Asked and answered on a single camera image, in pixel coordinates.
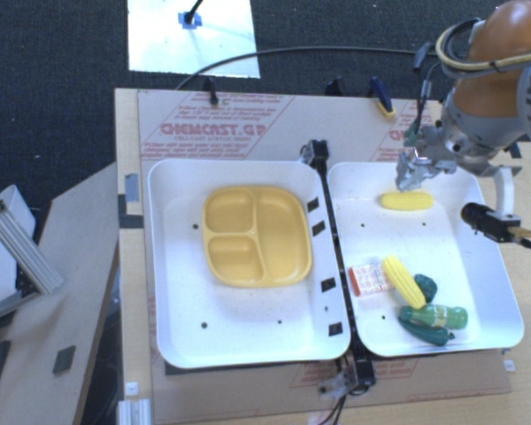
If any dark green pepper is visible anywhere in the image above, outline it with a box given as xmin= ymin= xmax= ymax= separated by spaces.
xmin=413 ymin=274 xmax=439 ymax=305

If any green plastic bottle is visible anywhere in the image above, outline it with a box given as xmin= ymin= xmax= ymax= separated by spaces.
xmin=397 ymin=304 xmax=469 ymax=330

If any white plastic tray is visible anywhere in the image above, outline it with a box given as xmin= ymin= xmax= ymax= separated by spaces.
xmin=327 ymin=161 xmax=526 ymax=359
xmin=147 ymin=158 xmax=352 ymax=369

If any yellow corn cob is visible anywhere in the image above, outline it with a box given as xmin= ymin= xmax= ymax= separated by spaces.
xmin=381 ymin=255 xmax=427 ymax=310
xmin=380 ymin=191 xmax=435 ymax=213

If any black block with thin wires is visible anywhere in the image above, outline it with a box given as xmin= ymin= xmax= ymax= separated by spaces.
xmin=300 ymin=138 xmax=331 ymax=168
xmin=350 ymin=354 xmax=377 ymax=394

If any red and white packet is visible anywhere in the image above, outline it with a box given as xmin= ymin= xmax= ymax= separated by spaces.
xmin=347 ymin=263 xmax=396 ymax=298

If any thin black and white rod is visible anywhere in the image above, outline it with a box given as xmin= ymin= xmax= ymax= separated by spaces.
xmin=317 ymin=161 xmax=365 ymax=363

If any brown cardboard board red print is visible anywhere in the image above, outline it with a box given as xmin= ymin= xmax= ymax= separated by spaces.
xmin=136 ymin=89 xmax=513 ymax=425

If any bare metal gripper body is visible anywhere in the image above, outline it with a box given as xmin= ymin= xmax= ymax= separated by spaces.
xmin=413 ymin=124 xmax=460 ymax=175

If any dark green cucumber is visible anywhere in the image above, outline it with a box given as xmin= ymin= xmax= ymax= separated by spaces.
xmin=397 ymin=317 xmax=457 ymax=348

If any yellow divided plate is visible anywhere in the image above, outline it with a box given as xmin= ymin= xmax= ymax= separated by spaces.
xmin=201 ymin=185 xmax=313 ymax=289

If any black cylinder on white bracket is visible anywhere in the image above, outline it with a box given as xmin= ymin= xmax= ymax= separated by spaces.
xmin=460 ymin=166 xmax=523 ymax=243

